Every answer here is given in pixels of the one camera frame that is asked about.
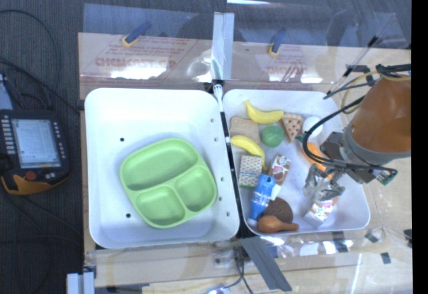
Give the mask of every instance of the toy pizza slice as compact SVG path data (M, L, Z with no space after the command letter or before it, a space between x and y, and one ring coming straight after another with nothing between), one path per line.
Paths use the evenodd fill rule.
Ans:
M296 138L298 132L302 128L303 122L304 118L298 114L291 114L289 112L286 112L282 116L281 125L284 131L286 132L286 135L290 142L293 142Z

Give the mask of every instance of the green plate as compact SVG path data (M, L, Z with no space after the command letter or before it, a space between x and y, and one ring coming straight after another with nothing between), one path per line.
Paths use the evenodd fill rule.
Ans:
M120 181L144 221L160 229L189 220L217 197L210 169L182 138L165 138L129 154L120 165Z

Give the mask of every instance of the yellow and blue clip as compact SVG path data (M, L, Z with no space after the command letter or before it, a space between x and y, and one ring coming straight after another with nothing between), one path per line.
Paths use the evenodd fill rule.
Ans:
M144 35L151 26L152 24L149 21L145 21L144 23L140 24L137 28L122 38L122 45L126 48L134 45L138 41L138 36Z
M274 35L274 37L271 40L271 45L269 46L269 50L267 51L267 53L270 56L276 57L280 54L280 47L285 34L286 34L286 29L281 28L281 30Z

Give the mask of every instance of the banana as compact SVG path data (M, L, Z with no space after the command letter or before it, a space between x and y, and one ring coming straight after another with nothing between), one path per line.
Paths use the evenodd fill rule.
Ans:
M248 100L244 101L244 104L247 107L248 117L258 124L272 124L278 122L284 115L284 111L282 110L274 110L269 112L258 110L257 108L254 108L254 106L252 106Z
M234 135L230 139L231 143L234 146L241 147L247 152L249 152L253 156L260 156L261 157L261 167L263 170L266 170L265 166L265 152L263 149L261 149L261 146L257 144L257 142L253 141L250 137L244 136L244 135Z

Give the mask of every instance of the dark gray carpet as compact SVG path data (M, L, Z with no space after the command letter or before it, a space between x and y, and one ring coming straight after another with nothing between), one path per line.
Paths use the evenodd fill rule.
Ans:
M66 275L82 272L82 248L78 231L82 230L82 192L80 160L80 127L75 110L78 99L78 44L77 34L84 28L85 3L117 5L169 11L211 14L226 11L227 0L0 0L0 10L20 9L40 18L52 31L59 47L56 57L45 29L27 15L5 13L0 15L0 55L20 65L53 89L61 100L53 96L53 104L66 128L72 150L72 177L48 192L24 198L0 194L0 293L65 293ZM258 0L287 3L298 7L323 8L323 15L331 16L331 25L323 25L321 34L288 35L288 43L364 46L377 33L385 15L395 14L399 31L393 41L379 47L405 48L411 45L412 0ZM309 10L308 21L314 22ZM240 24L251 25L251 15ZM345 28L358 23L360 29L346 36ZM31 82L20 80L26 88ZM29 106L39 105L29 100ZM37 228L20 215L13 205L28 214ZM67 222L73 229L46 212ZM36 235L63 239L25 239Z

